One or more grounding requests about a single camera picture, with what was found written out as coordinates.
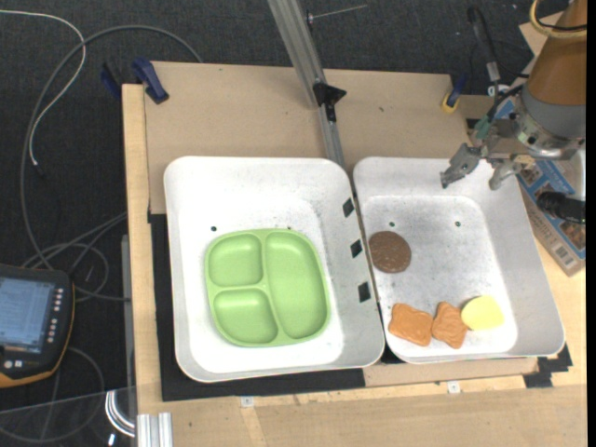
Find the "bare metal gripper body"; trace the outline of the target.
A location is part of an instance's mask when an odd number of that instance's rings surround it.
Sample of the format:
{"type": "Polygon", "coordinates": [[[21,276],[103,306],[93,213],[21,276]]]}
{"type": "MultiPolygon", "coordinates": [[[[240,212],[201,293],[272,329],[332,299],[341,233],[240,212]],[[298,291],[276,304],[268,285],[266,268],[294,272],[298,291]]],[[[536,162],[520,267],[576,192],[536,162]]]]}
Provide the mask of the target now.
{"type": "Polygon", "coordinates": [[[473,144],[488,159],[567,160],[583,148],[585,136],[557,135],[528,113],[514,110],[506,117],[480,119],[473,128],[473,144]]]}

